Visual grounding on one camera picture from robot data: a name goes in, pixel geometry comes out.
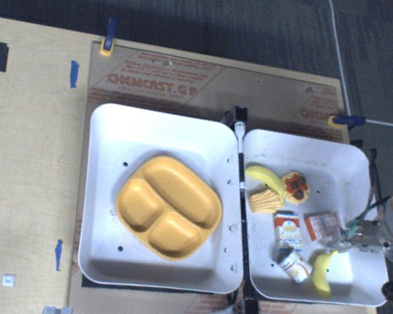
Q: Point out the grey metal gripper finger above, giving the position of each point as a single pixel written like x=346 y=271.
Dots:
x=343 y=233
x=338 y=245

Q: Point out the tan ridged biscuit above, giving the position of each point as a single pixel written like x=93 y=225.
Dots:
x=265 y=201

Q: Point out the brown cardboard board, red print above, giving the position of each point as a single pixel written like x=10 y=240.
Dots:
x=199 y=90

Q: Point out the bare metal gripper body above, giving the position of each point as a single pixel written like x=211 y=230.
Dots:
x=367 y=235

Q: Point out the white plastic tray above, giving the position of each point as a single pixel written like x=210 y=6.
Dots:
x=336 y=163
x=119 y=133

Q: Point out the orange divided plate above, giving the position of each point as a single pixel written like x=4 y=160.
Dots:
x=170 y=207

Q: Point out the thin black and white rod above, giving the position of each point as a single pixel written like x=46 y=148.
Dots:
x=242 y=167

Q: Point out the yellow banana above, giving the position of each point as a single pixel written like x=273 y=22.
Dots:
x=267 y=176
x=322 y=276

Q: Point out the red and white carton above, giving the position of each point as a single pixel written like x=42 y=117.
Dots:
x=287 y=230

